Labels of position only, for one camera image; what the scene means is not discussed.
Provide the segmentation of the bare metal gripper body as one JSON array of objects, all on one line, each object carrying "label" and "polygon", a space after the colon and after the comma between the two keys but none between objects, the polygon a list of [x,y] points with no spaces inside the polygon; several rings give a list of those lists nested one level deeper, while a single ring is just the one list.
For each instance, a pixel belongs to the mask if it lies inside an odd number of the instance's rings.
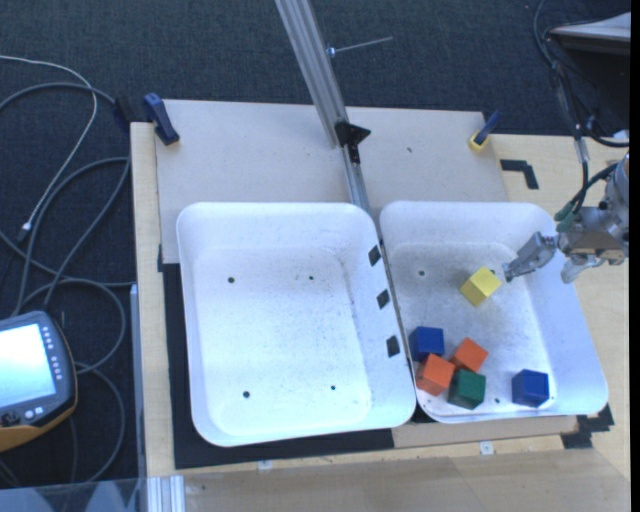
[{"label": "bare metal gripper body", "polygon": [[629,179],[625,169],[608,169],[597,206],[581,206],[558,223],[558,248],[576,266],[619,265],[629,253]]}]

